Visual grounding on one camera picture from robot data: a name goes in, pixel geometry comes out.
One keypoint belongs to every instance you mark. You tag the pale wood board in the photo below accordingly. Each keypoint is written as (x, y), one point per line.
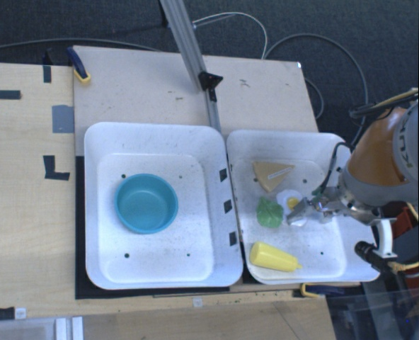
(142, 90)

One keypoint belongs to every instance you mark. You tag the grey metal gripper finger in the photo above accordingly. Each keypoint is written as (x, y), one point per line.
(304, 203)
(296, 215)

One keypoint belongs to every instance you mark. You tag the green lettuce leaf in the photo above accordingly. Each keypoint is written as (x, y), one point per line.
(269, 212)

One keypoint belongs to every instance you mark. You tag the white plastic tray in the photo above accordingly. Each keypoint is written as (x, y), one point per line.
(315, 250)
(195, 260)

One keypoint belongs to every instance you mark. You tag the white and yellow fried egg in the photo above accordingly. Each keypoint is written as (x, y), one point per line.
(284, 197)

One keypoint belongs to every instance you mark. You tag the yellow squeeze bottle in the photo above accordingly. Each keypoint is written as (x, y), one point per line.
(271, 257)

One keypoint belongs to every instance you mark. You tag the black cylinder on white bracket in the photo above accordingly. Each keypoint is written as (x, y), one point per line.
(384, 237)

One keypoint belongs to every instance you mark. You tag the tan cheese wedge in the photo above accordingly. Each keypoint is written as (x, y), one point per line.
(269, 175)

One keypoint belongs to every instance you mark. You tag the blue bowl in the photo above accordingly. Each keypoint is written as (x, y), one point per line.
(146, 204)

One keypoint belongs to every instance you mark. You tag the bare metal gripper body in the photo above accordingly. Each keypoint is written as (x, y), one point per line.
(331, 204)

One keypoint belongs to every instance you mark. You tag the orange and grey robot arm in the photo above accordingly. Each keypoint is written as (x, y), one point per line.
(376, 154)

